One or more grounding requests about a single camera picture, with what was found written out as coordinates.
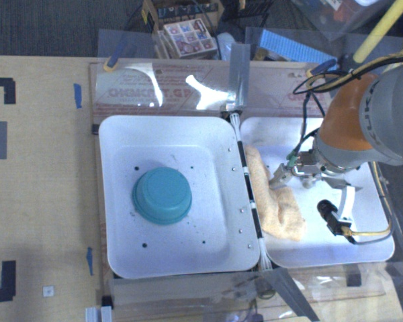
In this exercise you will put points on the white plastic tray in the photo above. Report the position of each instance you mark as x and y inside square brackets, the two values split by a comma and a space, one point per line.
[322, 247]
[188, 247]

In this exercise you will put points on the black cylinder on white bracket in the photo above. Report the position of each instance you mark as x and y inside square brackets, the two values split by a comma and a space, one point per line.
[332, 215]

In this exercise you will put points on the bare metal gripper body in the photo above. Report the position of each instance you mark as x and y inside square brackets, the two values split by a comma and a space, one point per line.
[309, 164]

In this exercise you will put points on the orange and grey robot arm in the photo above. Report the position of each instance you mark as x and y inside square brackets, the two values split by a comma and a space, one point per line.
[352, 126]

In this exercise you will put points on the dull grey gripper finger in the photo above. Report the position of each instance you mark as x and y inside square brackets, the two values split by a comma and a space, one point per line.
[279, 176]
[307, 182]

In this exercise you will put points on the teal bowl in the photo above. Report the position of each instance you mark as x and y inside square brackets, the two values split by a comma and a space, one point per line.
[162, 196]

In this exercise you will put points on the yellow towel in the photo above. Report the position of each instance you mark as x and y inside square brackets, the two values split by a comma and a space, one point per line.
[275, 210]

